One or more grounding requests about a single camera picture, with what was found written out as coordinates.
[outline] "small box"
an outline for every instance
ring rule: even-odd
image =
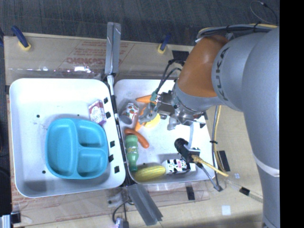
[[[162,163],[166,168],[166,174],[180,174],[195,171],[194,163],[186,163],[183,159],[166,160]]]
[[[91,121],[103,125],[106,123],[106,115],[104,110],[104,104],[102,101],[97,100],[89,106]]]

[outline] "white tray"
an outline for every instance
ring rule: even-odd
[[[15,181],[18,191],[30,198],[54,196],[120,186],[125,168],[107,86],[94,79],[18,79],[9,90]],[[63,117],[89,120],[88,107],[104,104],[110,117],[103,125],[109,144],[104,174],[89,180],[68,180],[51,174],[45,161],[45,137],[52,121]]]
[[[118,81],[114,86],[118,113],[120,114],[123,111],[128,102],[136,103],[140,109],[142,109],[145,104],[136,102],[135,99],[141,96],[151,95],[158,87],[159,82],[159,80],[148,79],[123,79]],[[167,80],[161,87],[159,93],[172,90],[173,85],[174,82],[172,80]],[[205,122],[204,117],[202,116],[199,121]],[[142,126],[138,131],[150,144],[148,149],[144,149],[139,143],[139,159],[137,161],[139,168],[160,165],[167,159],[181,158],[181,155],[177,153],[177,150],[174,147],[174,142],[177,138],[183,138],[191,143],[192,147],[200,148],[200,157],[204,161],[212,164],[212,145],[210,143],[207,125],[202,128],[200,128],[199,123],[194,123],[192,127],[177,125],[176,129],[168,131],[168,122],[169,118],[167,117],[167,119],[161,120],[155,128],[145,128]],[[126,127],[134,128],[135,121],[131,125],[126,125],[122,121],[120,121],[120,124],[122,132],[124,132],[124,128]],[[211,168],[207,166],[205,168],[211,177],[215,176],[214,171]],[[208,176],[202,169],[196,167],[196,171],[194,172],[164,175],[151,181],[142,182],[141,184],[164,184],[200,180],[208,180]]]

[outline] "white stripe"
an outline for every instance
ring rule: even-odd
[[[265,165],[264,163],[262,163],[254,154],[253,157],[255,158],[256,164],[266,173],[268,173],[269,175],[272,175],[274,177],[280,177],[280,170],[272,168],[270,166]]]

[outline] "blue plate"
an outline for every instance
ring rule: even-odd
[[[55,176],[91,179],[100,176],[108,165],[108,142],[97,123],[75,118],[53,121],[47,129],[46,164]]]

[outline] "robotic arm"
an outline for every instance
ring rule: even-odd
[[[168,130],[191,125],[213,105],[244,113],[263,191],[263,227],[280,227],[279,27],[228,40],[203,37],[172,91],[156,97]]]

